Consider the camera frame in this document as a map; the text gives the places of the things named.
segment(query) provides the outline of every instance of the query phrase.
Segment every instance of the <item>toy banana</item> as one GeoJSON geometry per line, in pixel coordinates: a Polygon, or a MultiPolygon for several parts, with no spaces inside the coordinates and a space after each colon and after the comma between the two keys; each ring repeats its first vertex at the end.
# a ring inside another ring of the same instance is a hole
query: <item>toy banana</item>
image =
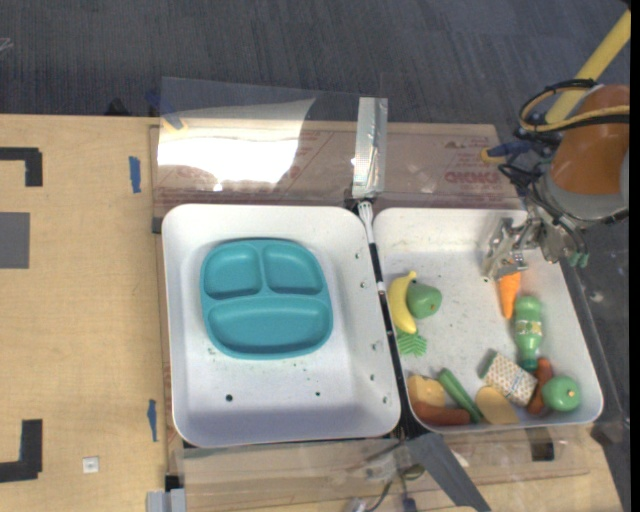
{"type": "Polygon", "coordinates": [[[387,293],[393,325],[408,334],[414,334],[418,330],[416,321],[407,306],[407,288],[416,276],[416,272],[412,270],[406,276],[397,277],[391,282],[387,293]]]}

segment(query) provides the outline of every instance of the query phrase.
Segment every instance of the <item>wooden surface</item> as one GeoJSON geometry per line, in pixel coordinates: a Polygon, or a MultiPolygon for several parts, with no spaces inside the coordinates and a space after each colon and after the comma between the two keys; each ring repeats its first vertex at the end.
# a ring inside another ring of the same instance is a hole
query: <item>wooden surface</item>
{"type": "MultiPolygon", "coordinates": [[[[22,163],[0,162],[0,211],[31,214],[29,269],[0,269],[0,461],[18,458],[23,419],[44,422],[43,471],[37,480],[0,484],[0,510],[143,511],[146,492],[164,486],[157,240],[150,230],[155,125],[0,115],[0,146],[38,147],[44,157],[42,188],[24,186],[22,163]],[[129,156],[140,159],[139,194],[129,156]],[[156,402],[157,442],[149,400],[156,402]],[[100,457],[100,471],[83,474],[90,456],[100,457]]],[[[572,446],[581,455],[562,476],[520,479],[518,468],[502,483],[485,480],[481,493],[493,510],[621,510],[600,446],[584,429],[572,446]]],[[[421,510],[454,510],[442,491],[415,485],[421,510]]],[[[341,512],[344,503],[270,511],[341,512]]],[[[378,510],[397,507],[395,493],[378,510]]]]}

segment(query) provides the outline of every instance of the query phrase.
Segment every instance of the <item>bottle label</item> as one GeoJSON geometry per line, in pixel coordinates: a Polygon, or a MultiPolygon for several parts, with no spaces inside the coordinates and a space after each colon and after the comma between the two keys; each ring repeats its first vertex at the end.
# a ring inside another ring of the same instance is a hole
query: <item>bottle label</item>
{"type": "Polygon", "coordinates": [[[516,321],[516,334],[536,334],[542,336],[542,322],[535,320],[518,320],[516,321]]]}

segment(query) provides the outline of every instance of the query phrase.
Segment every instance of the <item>green ball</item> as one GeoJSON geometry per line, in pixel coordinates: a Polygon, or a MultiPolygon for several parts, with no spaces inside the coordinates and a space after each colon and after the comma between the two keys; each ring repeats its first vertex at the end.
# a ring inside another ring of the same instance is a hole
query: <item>green ball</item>
{"type": "Polygon", "coordinates": [[[558,376],[542,386],[542,401],[554,411],[573,411],[582,402],[580,388],[571,377],[558,376]]]}
{"type": "Polygon", "coordinates": [[[442,293],[433,286],[412,281],[407,288],[407,307],[414,318],[435,314],[442,304],[442,293]]]}

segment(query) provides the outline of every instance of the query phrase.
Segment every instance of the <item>green bottle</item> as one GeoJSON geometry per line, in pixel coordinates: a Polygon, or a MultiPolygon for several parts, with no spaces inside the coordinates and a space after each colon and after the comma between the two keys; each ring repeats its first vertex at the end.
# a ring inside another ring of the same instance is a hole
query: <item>green bottle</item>
{"type": "Polygon", "coordinates": [[[542,341],[542,305],[535,297],[525,295],[515,302],[515,334],[518,346],[518,364],[528,372],[538,369],[538,347],[542,341]]]}

